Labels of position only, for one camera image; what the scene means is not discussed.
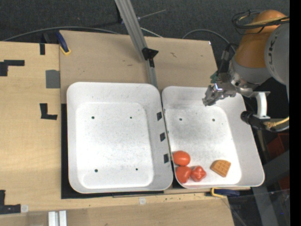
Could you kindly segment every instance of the toy tomato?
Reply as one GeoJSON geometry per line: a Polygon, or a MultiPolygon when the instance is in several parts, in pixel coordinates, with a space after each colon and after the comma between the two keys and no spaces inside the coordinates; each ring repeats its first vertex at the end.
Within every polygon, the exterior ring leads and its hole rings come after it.
{"type": "Polygon", "coordinates": [[[190,162],[190,156],[187,152],[177,151],[173,153],[174,163],[179,166],[187,166],[190,162]]]}
{"type": "Polygon", "coordinates": [[[202,180],[204,177],[206,177],[206,172],[205,170],[201,167],[201,166],[196,166],[194,167],[194,169],[191,171],[191,178],[195,181],[195,182],[199,182],[200,180],[202,180]]]}
{"type": "Polygon", "coordinates": [[[175,171],[175,176],[180,183],[186,183],[190,177],[191,168],[187,166],[180,166],[175,171]]]}

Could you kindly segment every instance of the red toy vegetable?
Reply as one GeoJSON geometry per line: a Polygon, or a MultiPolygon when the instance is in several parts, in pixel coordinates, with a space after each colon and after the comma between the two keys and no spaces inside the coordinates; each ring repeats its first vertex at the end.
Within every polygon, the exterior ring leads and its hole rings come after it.
{"type": "Polygon", "coordinates": [[[202,180],[204,177],[206,177],[206,172],[205,170],[201,167],[201,166],[196,166],[194,167],[194,169],[191,171],[191,178],[195,181],[195,182],[199,182],[200,180],[202,180]]]}
{"type": "Polygon", "coordinates": [[[191,168],[186,166],[180,166],[175,171],[175,176],[180,183],[186,183],[190,177],[191,168]]]}
{"type": "Polygon", "coordinates": [[[173,153],[174,163],[179,166],[187,166],[190,162],[190,155],[184,151],[177,151],[173,153]]]}

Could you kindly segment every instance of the empty white tray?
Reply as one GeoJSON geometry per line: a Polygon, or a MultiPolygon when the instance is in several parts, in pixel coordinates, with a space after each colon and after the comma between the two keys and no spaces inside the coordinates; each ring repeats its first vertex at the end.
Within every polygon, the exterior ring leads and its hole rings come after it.
{"type": "Polygon", "coordinates": [[[190,154],[188,166],[202,166],[207,176],[200,182],[191,178],[185,188],[259,186],[264,172],[251,127],[240,119],[246,110],[243,98],[219,100],[204,106],[207,88],[167,87],[162,92],[164,117],[170,149],[190,154]],[[225,178],[210,169],[213,161],[231,162],[225,178]]]}
{"type": "Polygon", "coordinates": [[[173,180],[159,91],[77,82],[67,90],[69,182],[80,193],[165,190],[173,180]]]}

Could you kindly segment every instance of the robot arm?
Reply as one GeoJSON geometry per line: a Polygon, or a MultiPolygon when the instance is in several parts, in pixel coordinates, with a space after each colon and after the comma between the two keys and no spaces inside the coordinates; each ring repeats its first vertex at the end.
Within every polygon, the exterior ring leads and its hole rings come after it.
{"type": "MultiPolygon", "coordinates": [[[[266,96],[269,92],[254,90],[273,77],[286,85],[289,98],[289,17],[274,10],[256,13],[255,19],[245,25],[250,29],[246,30],[230,60],[228,72],[217,71],[211,77],[214,85],[208,86],[203,104],[214,105],[217,100],[234,97],[236,93],[255,97],[257,114],[244,112],[241,118],[257,129],[270,129],[275,124],[271,124],[270,117],[266,115],[266,96]]],[[[242,13],[241,17],[246,17],[246,13],[242,13]]]]}

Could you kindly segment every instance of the wooden table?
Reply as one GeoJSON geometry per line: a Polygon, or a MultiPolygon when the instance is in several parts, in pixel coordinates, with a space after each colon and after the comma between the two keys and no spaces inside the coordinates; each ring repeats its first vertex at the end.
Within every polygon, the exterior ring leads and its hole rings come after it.
{"type": "MultiPolygon", "coordinates": [[[[84,221],[85,225],[100,221],[127,225],[120,223],[125,217],[129,225],[199,225],[203,220],[205,225],[232,226],[227,198],[206,197],[208,190],[170,188],[164,195],[143,196],[145,205],[139,205],[141,196],[61,199],[61,103],[65,103],[68,85],[75,81],[147,82],[144,63],[138,60],[129,36],[61,33],[72,50],[69,56],[56,44],[45,44],[41,55],[37,43],[0,42],[0,62],[25,61],[25,66],[9,66],[8,75],[0,77],[0,189],[6,190],[6,205],[29,206],[28,214],[1,216],[0,225],[22,225],[37,215],[44,220],[45,213],[33,215],[39,211],[68,210],[71,225],[84,221]],[[49,70],[60,71],[61,89],[46,88],[49,70]],[[48,113],[58,115],[57,120],[41,119],[41,103],[47,103],[48,113]],[[104,215],[100,221],[97,212],[104,215]],[[130,215],[140,217],[143,224],[130,221],[130,215]]],[[[149,48],[159,50],[155,66],[160,91],[169,85],[210,84],[216,64],[208,41],[151,37],[146,41],[149,48]]]]}

